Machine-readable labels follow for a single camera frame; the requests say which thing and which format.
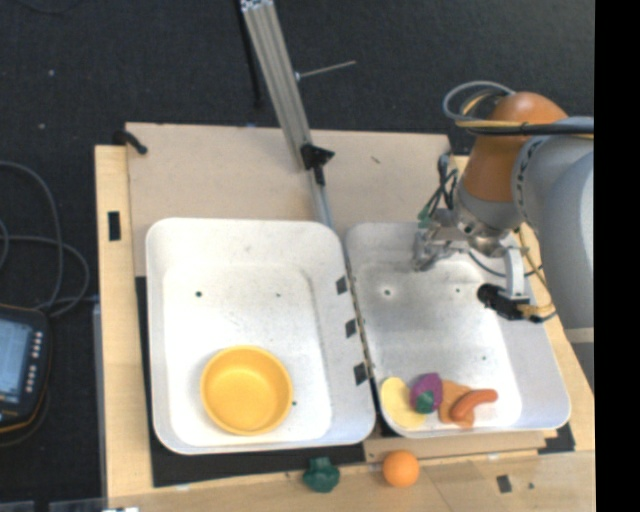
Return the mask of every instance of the orange toy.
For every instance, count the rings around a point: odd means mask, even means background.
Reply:
[[[385,480],[394,487],[410,487],[420,476],[420,465],[413,453],[407,450],[391,452],[382,463]]]

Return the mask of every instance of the screen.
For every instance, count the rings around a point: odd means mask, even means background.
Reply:
[[[0,319],[0,393],[19,394],[31,328]]]

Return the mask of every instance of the white tray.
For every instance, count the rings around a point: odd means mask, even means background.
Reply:
[[[315,222],[164,219],[147,234],[153,424],[182,454],[357,443],[375,410],[348,290],[343,250]],[[275,430],[237,436],[200,401],[206,362],[256,345],[289,371],[294,406]]]
[[[397,425],[383,409],[385,420],[412,438],[563,425],[570,401],[544,326],[508,321],[486,309],[478,287],[505,281],[466,254],[414,272],[416,229],[415,223],[369,223],[354,226],[346,237],[376,386],[388,377],[411,386],[421,374],[437,372],[472,388],[494,388],[499,400],[477,409],[472,429],[441,423],[437,414],[412,429]]]

